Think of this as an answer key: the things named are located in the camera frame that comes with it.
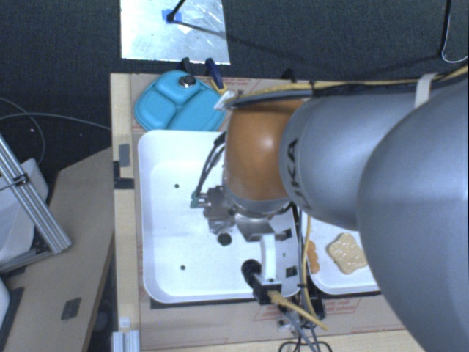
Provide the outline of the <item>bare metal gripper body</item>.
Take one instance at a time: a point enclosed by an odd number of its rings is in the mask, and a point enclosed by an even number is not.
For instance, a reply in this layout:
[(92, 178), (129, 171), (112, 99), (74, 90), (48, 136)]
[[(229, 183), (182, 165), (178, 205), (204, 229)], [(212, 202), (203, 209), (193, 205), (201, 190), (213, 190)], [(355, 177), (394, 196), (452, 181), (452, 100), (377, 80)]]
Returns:
[(247, 242), (275, 234), (269, 222), (276, 212), (274, 206), (272, 201), (238, 197), (224, 186), (209, 188), (203, 194), (204, 217), (210, 232), (219, 235), (236, 227)]

